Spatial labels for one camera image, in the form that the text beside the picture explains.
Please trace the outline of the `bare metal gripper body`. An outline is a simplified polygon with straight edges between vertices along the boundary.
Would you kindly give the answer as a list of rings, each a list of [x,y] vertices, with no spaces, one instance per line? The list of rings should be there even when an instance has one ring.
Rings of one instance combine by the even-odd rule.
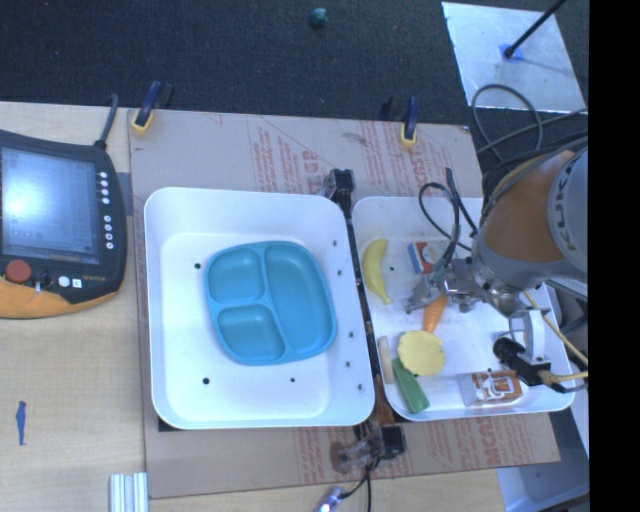
[[[486,262],[481,256],[452,258],[434,267],[433,283],[445,295],[480,293],[483,302],[502,315],[525,309],[522,287],[513,283],[517,260],[498,256]]]

